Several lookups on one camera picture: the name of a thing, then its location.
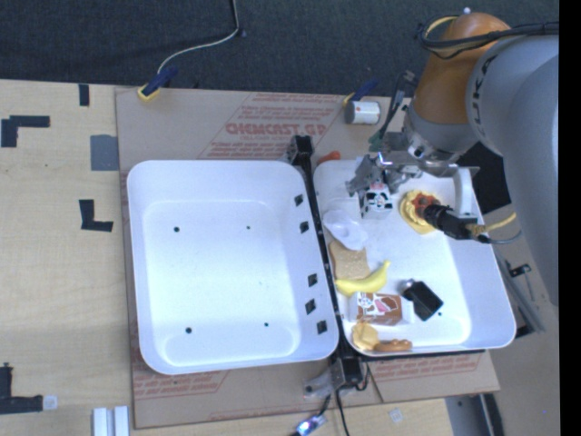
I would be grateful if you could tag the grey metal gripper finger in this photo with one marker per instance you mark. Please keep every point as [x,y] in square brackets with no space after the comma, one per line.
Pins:
[365,173]
[399,181]

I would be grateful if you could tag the orange carrot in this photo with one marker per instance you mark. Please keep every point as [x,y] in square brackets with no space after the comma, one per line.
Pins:
[330,157]

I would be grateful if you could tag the thin black rod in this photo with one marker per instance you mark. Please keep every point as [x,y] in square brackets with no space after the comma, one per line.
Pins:
[324,243]

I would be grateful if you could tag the yellow and red toy food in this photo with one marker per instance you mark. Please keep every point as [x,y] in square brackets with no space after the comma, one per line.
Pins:
[410,216]

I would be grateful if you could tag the black box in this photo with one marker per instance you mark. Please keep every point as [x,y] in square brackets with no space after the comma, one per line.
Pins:
[424,301]

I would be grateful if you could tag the yellow banana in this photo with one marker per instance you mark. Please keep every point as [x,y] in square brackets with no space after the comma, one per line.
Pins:
[363,283]

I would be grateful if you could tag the brown bread slice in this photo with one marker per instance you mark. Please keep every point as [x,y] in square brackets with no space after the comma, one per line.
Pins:
[348,261]

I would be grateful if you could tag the white carton with black print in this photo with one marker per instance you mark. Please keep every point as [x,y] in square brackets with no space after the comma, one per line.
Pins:
[377,205]

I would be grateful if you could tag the black cylinder on white bracket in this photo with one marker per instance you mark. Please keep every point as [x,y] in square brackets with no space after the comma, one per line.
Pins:
[447,220]

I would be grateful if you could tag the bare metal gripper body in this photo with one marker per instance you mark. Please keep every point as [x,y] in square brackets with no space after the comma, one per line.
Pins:
[415,159]

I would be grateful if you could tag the brown pretzel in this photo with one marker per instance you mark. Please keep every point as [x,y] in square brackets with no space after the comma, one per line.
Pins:
[394,345]

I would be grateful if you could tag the brown cardboard board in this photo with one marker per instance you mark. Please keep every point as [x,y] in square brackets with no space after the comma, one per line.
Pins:
[190,125]

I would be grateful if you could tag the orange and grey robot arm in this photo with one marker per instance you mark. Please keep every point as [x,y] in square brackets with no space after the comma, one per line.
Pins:
[513,107]

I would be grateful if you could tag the white plastic tray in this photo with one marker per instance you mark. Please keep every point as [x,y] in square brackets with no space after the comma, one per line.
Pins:
[454,289]
[218,266]

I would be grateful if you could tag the brown and white carton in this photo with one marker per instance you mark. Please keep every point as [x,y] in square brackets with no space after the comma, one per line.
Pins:
[379,309]

